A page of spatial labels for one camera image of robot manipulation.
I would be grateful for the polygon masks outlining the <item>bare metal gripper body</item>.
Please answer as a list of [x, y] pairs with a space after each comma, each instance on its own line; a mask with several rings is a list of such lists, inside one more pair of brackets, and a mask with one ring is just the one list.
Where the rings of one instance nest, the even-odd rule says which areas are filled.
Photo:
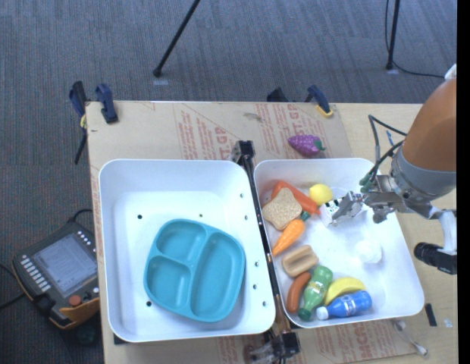
[[372, 209], [376, 205], [388, 205], [395, 212], [416, 213], [424, 218], [433, 218], [434, 207], [431, 194], [414, 188], [402, 176], [367, 174], [362, 178], [364, 203]]

